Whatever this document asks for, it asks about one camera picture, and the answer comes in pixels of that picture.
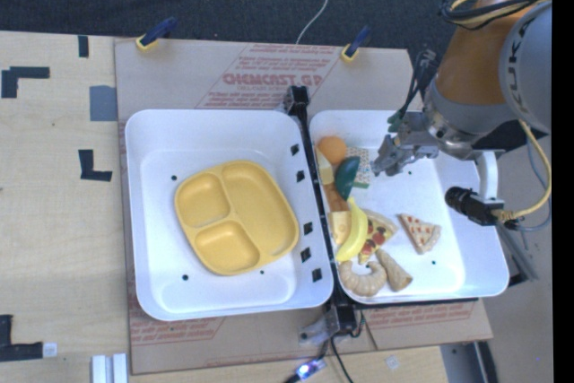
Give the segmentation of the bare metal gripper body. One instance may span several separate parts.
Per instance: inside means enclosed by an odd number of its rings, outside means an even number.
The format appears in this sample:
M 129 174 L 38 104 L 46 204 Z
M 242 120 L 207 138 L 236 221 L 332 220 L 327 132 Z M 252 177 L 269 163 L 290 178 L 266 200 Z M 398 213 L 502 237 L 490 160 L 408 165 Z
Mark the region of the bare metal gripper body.
M 460 130 L 436 111 L 407 111 L 398 127 L 395 145 L 414 155 L 436 156 L 443 152 L 466 159 L 476 143 L 476 135 Z

